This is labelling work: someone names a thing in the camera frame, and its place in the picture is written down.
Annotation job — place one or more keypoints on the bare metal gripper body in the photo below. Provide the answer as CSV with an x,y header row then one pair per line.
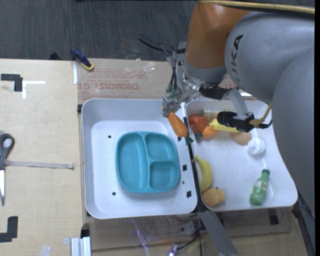
x,y
188,86

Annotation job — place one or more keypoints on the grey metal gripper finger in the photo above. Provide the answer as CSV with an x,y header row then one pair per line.
x,y
176,105
166,106

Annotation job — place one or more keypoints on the orange carrot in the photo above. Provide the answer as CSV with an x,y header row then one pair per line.
x,y
209,131
178,126

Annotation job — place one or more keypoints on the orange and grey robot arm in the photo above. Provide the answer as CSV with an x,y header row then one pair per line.
x,y
262,62

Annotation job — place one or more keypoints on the tan patterned packet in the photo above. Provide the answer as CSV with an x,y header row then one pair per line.
x,y
211,113

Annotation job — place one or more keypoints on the yellow oblong toy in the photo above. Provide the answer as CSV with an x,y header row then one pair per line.
x,y
220,127

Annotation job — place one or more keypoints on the brown cardboard board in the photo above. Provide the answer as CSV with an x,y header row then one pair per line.
x,y
120,82

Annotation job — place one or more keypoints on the thin black rod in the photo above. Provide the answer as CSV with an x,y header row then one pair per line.
x,y
193,160

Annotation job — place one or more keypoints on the blue divided plate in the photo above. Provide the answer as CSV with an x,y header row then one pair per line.
x,y
135,162

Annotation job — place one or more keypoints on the tan round biscuit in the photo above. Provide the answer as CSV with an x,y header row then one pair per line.
x,y
241,139

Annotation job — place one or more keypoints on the yellow banana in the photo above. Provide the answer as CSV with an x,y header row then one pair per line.
x,y
206,175

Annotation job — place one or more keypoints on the white plastic tray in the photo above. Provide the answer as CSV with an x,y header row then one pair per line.
x,y
235,172
102,160

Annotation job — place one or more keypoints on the small white plastic bottle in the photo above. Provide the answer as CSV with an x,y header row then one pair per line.
x,y
256,146

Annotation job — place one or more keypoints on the tan toy bread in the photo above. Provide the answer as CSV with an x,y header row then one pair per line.
x,y
213,197

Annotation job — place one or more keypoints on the green bottle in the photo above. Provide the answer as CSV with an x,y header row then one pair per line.
x,y
259,190

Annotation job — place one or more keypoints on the black cylinder on white bracket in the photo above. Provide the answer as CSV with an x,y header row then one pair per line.
x,y
236,121

